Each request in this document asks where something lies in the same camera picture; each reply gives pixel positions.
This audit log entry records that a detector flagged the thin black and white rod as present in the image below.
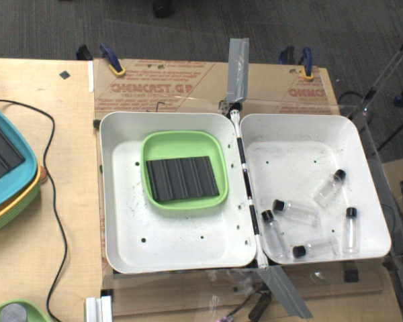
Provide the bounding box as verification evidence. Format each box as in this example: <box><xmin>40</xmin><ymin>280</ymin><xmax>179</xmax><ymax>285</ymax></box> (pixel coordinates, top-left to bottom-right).
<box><xmin>229</xmin><ymin>109</ymin><xmax>269</xmax><ymax>270</ymax></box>

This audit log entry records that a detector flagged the green plate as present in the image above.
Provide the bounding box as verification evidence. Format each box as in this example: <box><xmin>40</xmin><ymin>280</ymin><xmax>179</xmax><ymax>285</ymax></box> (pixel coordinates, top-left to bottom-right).
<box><xmin>0</xmin><ymin>179</ymin><xmax>42</xmax><ymax>236</ymax></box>
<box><xmin>140</xmin><ymin>130</ymin><xmax>230</xmax><ymax>211</ymax></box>
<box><xmin>0</xmin><ymin>299</ymin><xmax>53</xmax><ymax>322</ymax></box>

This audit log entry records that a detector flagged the brown cardboard board red print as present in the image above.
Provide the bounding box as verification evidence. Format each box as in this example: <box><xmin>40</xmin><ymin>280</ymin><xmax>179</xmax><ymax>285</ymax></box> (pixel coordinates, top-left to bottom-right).
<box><xmin>93</xmin><ymin>58</ymin><xmax>390</xmax><ymax>317</ymax></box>

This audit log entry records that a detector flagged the clear plastic bottle black cap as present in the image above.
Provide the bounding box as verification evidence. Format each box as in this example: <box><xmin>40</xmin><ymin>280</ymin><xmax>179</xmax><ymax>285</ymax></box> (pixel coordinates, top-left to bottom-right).
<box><xmin>272</xmin><ymin>199</ymin><xmax>320</xmax><ymax>227</ymax></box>
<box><xmin>342</xmin><ymin>207</ymin><xmax>361</xmax><ymax>255</ymax></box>
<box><xmin>261</xmin><ymin>209</ymin><xmax>292</xmax><ymax>260</ymax></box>
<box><xmin>292</xmin><ymin>235</ymin><xmax>340</xmax><ymax>259</ymax></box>
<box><xmin>314</xmin><ymin>169</ymin><xmax>347</xmax><ymax>209</ymax></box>

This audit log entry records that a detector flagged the blue plate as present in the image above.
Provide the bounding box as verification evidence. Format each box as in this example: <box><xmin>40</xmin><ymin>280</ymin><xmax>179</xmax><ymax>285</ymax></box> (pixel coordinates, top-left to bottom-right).
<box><xmin>0</xmin><ymin>107</ymin><xmax>38</xmax><ymax>213</ymax></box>

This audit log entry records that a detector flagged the yellow plate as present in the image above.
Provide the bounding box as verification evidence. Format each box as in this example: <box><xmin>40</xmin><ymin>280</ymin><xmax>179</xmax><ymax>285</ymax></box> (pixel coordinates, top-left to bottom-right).
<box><xmin>0</xmin><ymin>162</ymin><xmax>42</xmax><ymax>226</ymax></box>

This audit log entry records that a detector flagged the black ribbed rectangular insert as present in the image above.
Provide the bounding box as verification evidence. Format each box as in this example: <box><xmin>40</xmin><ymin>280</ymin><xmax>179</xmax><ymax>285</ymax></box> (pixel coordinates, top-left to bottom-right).
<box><xmin>145</xmin><ymin>156</ymin><xmax>220</xmax><ymax>203</ymax></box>
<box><xmin>0</xmin><ymin>121</ymin><xmax>26</xmax><ymax>187</ymax></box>

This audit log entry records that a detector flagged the white plastic tray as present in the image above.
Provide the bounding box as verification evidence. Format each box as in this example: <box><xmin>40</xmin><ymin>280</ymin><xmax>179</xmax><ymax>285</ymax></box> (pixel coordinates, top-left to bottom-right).
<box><xmin>99</xmin><ymin>111</ymin><xmax>258</xmax><ymax>275</ymax></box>
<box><xmin>238</xmin><ymin>113</ymin><xmax>392</xmax><ymax>266</ymax></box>

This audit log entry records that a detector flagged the grey metal cylinder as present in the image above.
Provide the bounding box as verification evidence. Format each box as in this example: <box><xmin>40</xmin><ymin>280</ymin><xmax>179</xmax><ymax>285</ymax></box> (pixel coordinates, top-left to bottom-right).
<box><xmin>0</xmin><ymin>303</ymin><xmax>28</xmax><ymax>322</ymax></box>

